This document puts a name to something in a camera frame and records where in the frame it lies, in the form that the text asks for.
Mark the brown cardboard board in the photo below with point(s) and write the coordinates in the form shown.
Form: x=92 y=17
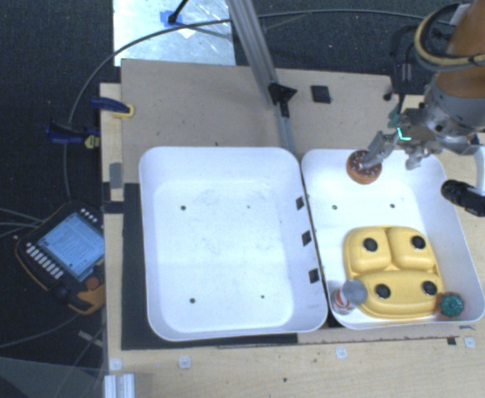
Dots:
x=209 y=110

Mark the black cylinder on white bracket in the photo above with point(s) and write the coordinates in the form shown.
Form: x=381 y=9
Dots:
x=466 y=195

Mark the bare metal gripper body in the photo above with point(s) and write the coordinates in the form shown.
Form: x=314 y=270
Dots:
x=426 y=129

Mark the white plastic tray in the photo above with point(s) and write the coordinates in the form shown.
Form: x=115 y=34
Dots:
x=225 y=243
x=370 y=210

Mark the yellow divided plate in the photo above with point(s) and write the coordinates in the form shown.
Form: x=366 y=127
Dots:
x=399 y=259

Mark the brown doughnut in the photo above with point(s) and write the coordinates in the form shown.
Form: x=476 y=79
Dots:
x=356 y=174

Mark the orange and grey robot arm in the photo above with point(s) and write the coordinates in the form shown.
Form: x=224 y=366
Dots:
x=474 y=27

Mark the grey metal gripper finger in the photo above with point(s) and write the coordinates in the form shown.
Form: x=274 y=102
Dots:
x=417 y=156
x=379 y=147

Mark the black block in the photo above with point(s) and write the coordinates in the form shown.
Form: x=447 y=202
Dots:
x=321 y=94

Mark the orange and white small can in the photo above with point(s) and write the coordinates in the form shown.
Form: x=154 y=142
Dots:
x=341 y=301

